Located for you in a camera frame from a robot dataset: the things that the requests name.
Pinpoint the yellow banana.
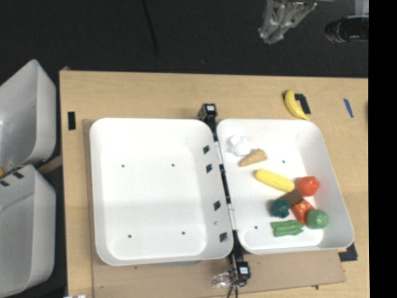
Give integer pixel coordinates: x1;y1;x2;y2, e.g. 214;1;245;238
283;89;311;121

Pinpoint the white plastic tray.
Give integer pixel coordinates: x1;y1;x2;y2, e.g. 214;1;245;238
215;117;355;256
89;117;235;267

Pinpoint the green bean bundle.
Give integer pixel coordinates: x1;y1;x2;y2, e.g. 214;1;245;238
270;219;305;238

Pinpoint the green apple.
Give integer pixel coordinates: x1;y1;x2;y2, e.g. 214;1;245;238
305;209;330;230

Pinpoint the crumpled clear plastic piece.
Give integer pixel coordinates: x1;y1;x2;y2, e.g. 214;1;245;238
212;269;234;289

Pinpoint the yellow corn cob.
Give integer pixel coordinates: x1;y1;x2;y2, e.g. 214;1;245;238
254;168;296;193

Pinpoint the black block with thin wires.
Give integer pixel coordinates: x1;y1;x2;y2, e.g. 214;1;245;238
230;254;252;287
198;102;218;121

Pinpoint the black cylinder on white bracket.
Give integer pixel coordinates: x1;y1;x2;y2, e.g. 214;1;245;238
324;0;370;44

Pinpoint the red tomato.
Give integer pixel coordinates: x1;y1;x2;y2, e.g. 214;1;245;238
297;176;321;197

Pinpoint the tan textured wedge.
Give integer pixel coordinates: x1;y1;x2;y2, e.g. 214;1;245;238
238;148;268;168

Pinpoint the dark green broccoli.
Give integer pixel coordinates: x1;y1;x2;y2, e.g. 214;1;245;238
269;198;292;219

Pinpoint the thin black and white rod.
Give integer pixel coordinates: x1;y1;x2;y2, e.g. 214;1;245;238
209;116;241;260

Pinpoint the brown block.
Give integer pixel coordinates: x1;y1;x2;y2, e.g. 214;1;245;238
280;189;305;207

